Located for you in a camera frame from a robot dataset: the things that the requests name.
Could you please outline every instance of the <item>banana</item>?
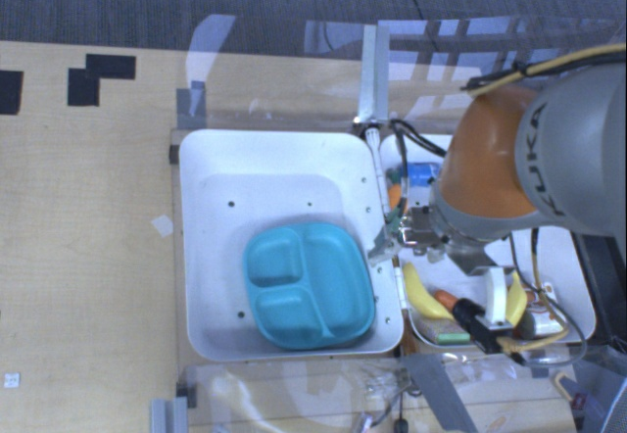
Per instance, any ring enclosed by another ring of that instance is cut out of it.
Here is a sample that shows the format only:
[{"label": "banana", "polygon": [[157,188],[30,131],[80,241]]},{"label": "banana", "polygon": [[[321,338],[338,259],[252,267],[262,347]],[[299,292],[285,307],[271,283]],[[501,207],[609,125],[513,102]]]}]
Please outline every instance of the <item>banana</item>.
[{"label": "banana", "polygon": [[416,271],[412,263],[405,263],[403,276],[405,277],[405,289],[407,290],[410,304],[422,316],[425,318],[453,319],[453,315],[424,288],[418,276],[418,271]]},{"label": "banana", "polygon": [[506,320],[515,327],[525,313],[527,293],[522,288],[516,271],[511,274],[511,278],[513,281],[507,292]]}]

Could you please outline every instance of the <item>green object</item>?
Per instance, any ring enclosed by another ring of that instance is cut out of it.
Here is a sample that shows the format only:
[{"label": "green object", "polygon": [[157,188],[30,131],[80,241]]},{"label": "green object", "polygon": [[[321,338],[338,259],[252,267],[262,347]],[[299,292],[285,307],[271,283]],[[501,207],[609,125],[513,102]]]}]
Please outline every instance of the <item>green object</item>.
[{"label": "green object", "polygon": [[430,319],[419,317],[416,328],[432,343],[441,346],[468,344],[470,334],[449,319]]}]

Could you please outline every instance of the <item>teal plate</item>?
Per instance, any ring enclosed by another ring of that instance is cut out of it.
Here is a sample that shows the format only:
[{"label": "teal plate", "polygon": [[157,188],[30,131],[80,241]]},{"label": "teal plate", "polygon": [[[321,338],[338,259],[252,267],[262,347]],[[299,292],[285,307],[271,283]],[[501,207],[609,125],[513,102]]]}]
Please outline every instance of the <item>teal plate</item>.
[{"label": "teal plate", "polygon": [[255,322],[288,350],[350,342],[374,319],[362,253],[344,229],[312,222],[275,227],[244,252],[244,278]]}]

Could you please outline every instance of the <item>wooden table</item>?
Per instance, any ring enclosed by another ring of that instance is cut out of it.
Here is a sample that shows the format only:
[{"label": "wooden table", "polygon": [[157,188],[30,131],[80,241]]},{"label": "wooden table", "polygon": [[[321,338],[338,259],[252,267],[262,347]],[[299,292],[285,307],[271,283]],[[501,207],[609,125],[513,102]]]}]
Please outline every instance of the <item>wooden table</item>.
[{"label": "wooden table", "polygon": [[[100,107],[69,107],[68,69],[84,68],[87,53],[135,56],[136,77],[102,79]],[[19,114],[0,116],[0,372],[21,375],[19,388],[0,390],[2,432],[144,432],[150,401],[173,396],[173,240],[152,220],[172,218],[168,151],[176,89],[188,85],[185,59],[161,50],[0,42],[0,70],[24,72]],[[348,98],[340,112],[348,114],[359,63],[316,59],[220,56],[210,106],[248,107],[289,76],[308,79],[319,95],[312,76],[321,75],[323,97]],[[289,106],[297,88],[262,101],[306,112],[306,102]],[[394,93],[403,102],[402,92]],[[415,93],[407,100],[412,107]],[[449,120],[456,117],[458,111]],[[325,379],[337,376],[326,365],[308,368],[319,370],[316,389],[332,393]],[[259,396],[268,386],[250,382]],[[484,388],[466,393],[474,397],[469,411],[477,424],[493,431],[573,430],[567,403],[546,379]],[[217,400],[243,403],[231,391]],[[422,424],[420,431],[438,431],[420,400],[408,404],[408,419]],[[326,417],[323,429],[337,424],[335,431],[346,431],[358,412]],[[314,432],[320,421],[279,417],[239,422],[230,431]]]}]

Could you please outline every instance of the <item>white tray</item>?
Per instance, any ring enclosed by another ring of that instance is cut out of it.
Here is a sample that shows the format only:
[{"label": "white tray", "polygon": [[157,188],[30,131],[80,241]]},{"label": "white tray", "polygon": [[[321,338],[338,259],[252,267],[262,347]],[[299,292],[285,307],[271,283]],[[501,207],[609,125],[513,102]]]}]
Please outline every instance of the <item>white tray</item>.
[{"label": "white tray", "polygon": [[378,354],[400,341],[403,320],[391,262],[370,268],[375,320],[356,342],[313,352],[282,350],[257,329],[242,256],[273,226],[326,221],[344,227],[362,253],[383,214],[370,151],[338,133],[198,130],[180,147],[187,330],[214,361]]},{"label": "white tray", "polygon": [[[427,135],[427,138],[445,149],[451,142],[450,135]],[[410,163],[442,162],[441,158],[415,144],[411,142],[407,144]],[[380,153],[384,170],[400,166],[401,156],[393,136],[387,137],[381,143]],[[429,188],[412,188],[411,205],[415,206],[416,202],[426,205],[428,199]],[[528,230],[516,231],[513,236],[520,269],[531,281],[533,275],[530,233]],[[512,265],[508,242],[494,242],[486,248],[486,251],[498,265]],[[457,297],[466,297],[485,306],[485,280],[478,276],[466,276],[448,257],[432,264],[424,257],[415,257],[411,250],[407,249],[403,250],[399,257],[403,263],[411,262],[416,266],[422,283],[430,292],[441,288]],[[538,261],[542,280],[553,285],[558,302],[572,315],[586,338],[590,338],[595,331],[597,317],[570,232],[559,227],[543,227],[540,231]],[[578,340],[577,333],[571,330],[560,342],[568,343]]]}]

